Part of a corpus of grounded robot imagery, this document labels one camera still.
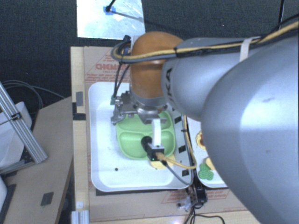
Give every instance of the metal plate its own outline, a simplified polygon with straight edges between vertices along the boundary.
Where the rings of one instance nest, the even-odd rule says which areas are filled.
[[[121,40],[145,33],[141,0],[77,0],[78,37]]]

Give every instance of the green plate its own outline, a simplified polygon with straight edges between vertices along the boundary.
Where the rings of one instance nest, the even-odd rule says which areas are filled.
[[[176,147],[174,127],[169,113],[161,112],[159,116],[167,118],[167,121],[161,124],[161,142],[165,147],[164,155],[169,156],[174,152]],[[123,121],[116,124],[116,132],[120,149],[124,155],[135,160],[148,159],[141,145],[141,139],[144,136],[152,137],[151,124],[143,124],[138,115],[135,115],[131,119],[126,117]]]

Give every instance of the white tray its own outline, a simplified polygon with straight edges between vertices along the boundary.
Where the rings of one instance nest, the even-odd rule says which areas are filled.
[[[191,118],[188,118],[188,126],[189,126],[189,133],[190,133],[190,138],[191,138],[191,143],[193,147],[193,152],[194,156],[197,161],[198,167],[196,168],[196,173],[201,181],[201,183],[209,188],[227,188],[227,185],[225,182],[221,179],[219,176],[218,172],[216,170],[211,170],[211,172],[214,173],[213,179],[212,180],[207,180],[207,179],[201,179],[198,175],[198,172],[200,171],[200,164],[204,163],[204,160],[209,156],[206,150],[203,150],[200,148],[197,143],[196,143],[196,135],[200,132],[201,130],[201,123],[198,121],[195,121]]]
[[[183,189],[188,187],[180,182],[168,169],[155,169],[148,160],[132,160],[120,150],[116,127],[110,122],[114,105],[110,105],[114,83],[98,82],[89,89],[90,136],[91,136],[91,178],[94,186],[104,192],[149,190],[149,189]],[[123,83],[118,94],[129,90],[129,84]],[[171,107],[167,110],[174,120],[181,117]],[[188,151],[179,152],[185,145],[182,122],[174,124],[176,134],[176,161],[189,165]],[[192,172],[182,176],[181,167],[172,169],[187,183],[192,183]]]

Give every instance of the cardboard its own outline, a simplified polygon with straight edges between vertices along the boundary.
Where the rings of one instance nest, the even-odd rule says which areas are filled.
[[[90,221],[111,221],[149,217],[186,215],[177,208],[177,202],[186,198],[185,190],[138,192],[129,194],[107,194],[97,196],[90,180],[90,137],[88,89],[95,82],[114,82],[118,62],[110,56],[111,48],[85,47],[85,107],[88,154],[88,189]],[[123,82],[129,81],[129,73]],[[211,189],[207,191],[208,202],[198,213],[231,212],[246,210],[243,204],[229,189]]]

